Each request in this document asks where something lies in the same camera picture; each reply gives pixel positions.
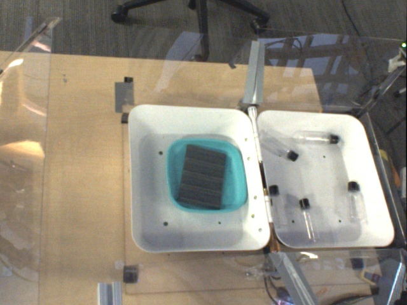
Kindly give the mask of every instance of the office chair base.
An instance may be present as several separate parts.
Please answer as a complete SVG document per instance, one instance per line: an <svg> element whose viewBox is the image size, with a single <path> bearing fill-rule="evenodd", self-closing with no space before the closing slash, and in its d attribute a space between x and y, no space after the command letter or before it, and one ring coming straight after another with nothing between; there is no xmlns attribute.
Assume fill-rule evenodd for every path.
<svg viewBox="0 0 407 305"><path fill-rule="evenodd" d="M115 23L122 23L127 19L128 10L121 4L117 5L116 10L112 12L111 19Z"/></svg>
<svg viewBox="0 0 407 305"><path fill-rule="evenodd" d="M268 19L269 18L256 18L251 21L250 27L252 27L255 34L261 34L266 31Z"/></svg>

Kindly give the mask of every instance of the black cap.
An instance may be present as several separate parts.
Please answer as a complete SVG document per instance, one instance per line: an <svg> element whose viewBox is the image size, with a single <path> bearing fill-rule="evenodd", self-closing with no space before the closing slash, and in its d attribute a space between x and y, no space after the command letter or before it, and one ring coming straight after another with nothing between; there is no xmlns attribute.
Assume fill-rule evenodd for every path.
<svg viewBox="0 0 407 305"><path fill-rule="evenodd" d="M269 186L268 187L268 192L270 193L270 196L278 196L280 195L280 191L279 191L279 186Z"/></svg>
<svg viewBox="0 0 407 305"><path fill-rule="evenodd" d="M298 154L295 151L290 150L287 154L287 158L292 161L296 161L298 158Z"/></svg>
<svg viewBox="0 0 407 305"><path fill-rule="evenodd" d="M358 185L357 182L351 181L348 183L348 191L350 192L355 192L355 191L360 191L361 187Z"/></svg>
<svg viewBox="0 0 407 305"><path fill-rule="evenodd" d="M308 200L307 198L301 199L300 200L300 207L303 210L311 208L310 200Z"/></svg>
<svg viewBox="0 0 407 305"><path fill-rule="evenodd" d="M338 135L329 135L329 143L336 145L339 142Z"/></svg>

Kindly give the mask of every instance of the wooden surface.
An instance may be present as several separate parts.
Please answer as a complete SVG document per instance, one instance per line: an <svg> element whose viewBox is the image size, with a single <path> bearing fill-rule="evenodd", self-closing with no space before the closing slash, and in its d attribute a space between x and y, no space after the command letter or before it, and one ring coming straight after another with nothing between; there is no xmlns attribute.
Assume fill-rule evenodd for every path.
<svg viewBox="0 0 407 305"><path fill-rule="evenodd" d="M200 262L204 268L202 259L213 255L146 254L129 238L128 142L121 114L114 112L114 83L125 76L134 78L136 104L235 107L244 93L246 70L242 65L231 69L225 64L52 55L39 276L41 305L96 304L98 282L122 280L124 263L144 264L142 279L143 268L144 277L155 272L150 279L159 281L162 291L149 294L154 292L153 285L143 294L135 294L137 287L129 286L123 293L124 304L270 303L261 280L247 280L242 276L244 266L233 267L224 259L210 260L212 269L201 280L196 272L189 289L185 285L194 271L185 276L181 272L179 285L177 280L168 285L162 282L165 275L161 277L160 273L165 265L174 272L180 268L174 266L177 261L181 267ZM265 69L265 100L272 102L273 108L293 109L295 96L296 105L303 107L300 110L321 111L312 74L301 73L300 77L293 72L290 77L284 72L276 67ZM225 265L231 268L228 276L217 277L216 284L210 286L212 290L207 290L208 279L221 275L219 268ZM234 277L239 281L235 286ZM361 290L363 285L358 284L357 277L347 278L341 276L341 280L329 283L320 279L315 292L340 294L343 289L334 286L338 282L356 283L349 288Z"/></svg>

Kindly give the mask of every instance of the glass vial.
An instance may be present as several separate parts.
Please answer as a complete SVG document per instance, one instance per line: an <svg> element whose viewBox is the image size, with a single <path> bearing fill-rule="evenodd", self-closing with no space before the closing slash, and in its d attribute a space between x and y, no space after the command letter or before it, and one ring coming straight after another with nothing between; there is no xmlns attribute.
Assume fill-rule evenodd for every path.
<svg viewBox="0 0 407 305"><path fill-rule="evenodd" d="M300 144L337 144L340 140L337 135L318 131L297 131L293 138Z"/></svg>
<svg viewBox="0 0 407 305"><path fill-rule="evenodd" d="M319 233L315 229L315 223L313 222L313 218L310 213L310 200L308 200L307 198L301 199L300 207L304 216L305 225L307 227L308 239L312 242L316 242L317 240L319 240Z"/></svg>
<svg viewBox="0 0 407 305"><path fill-rule="evenodd" d="M362 221L366 219L366 207L364 206L361 187L357 182L348 183L349 219Z"/></svg>
<svg viewBox="0 0 407 305"><path fill-rule="evenodd" d="M268 152L284 157L291 161L296 161L298 154L293 151L289 146L281 141L281 139L275 138L265 131L260 132L261 147Z"/></svg>

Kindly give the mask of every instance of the blue object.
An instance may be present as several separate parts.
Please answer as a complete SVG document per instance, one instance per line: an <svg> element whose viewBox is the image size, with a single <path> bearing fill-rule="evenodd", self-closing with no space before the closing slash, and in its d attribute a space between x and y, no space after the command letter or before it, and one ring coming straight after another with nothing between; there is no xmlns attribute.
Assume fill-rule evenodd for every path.
<svg viewBox="0 0 407 305"><path fill-rule="evenodd" d="M187 145L195 145L226 154L223 193L220 210L184 206L177 202L177 195L183 174ZM174 205L189 212L214 213L231 212L239 209L247 199L247 184L240 151L231 143L218 139L179 139L167 151L167 184L170 199Z"/></svg>

